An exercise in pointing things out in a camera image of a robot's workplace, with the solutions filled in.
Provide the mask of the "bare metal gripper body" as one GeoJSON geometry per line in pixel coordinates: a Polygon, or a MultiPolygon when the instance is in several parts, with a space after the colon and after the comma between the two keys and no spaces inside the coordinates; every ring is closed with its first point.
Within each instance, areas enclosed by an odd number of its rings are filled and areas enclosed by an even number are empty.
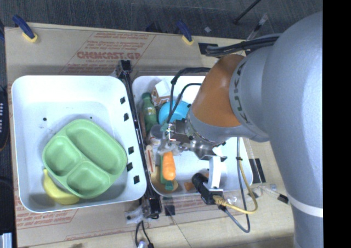
{"type": "Polygon", "coordinates": [[[178,144],[184,151],[194,153],[199,160],[210,160],[219,157],[220,161],[225,161],[226,156],[216,154],[214,148],[220,146],[222,142],[214,142],[201,136],[195,131],[189,120],[175,120],[169,125],[168,140],[171,145],[178,144]]]}

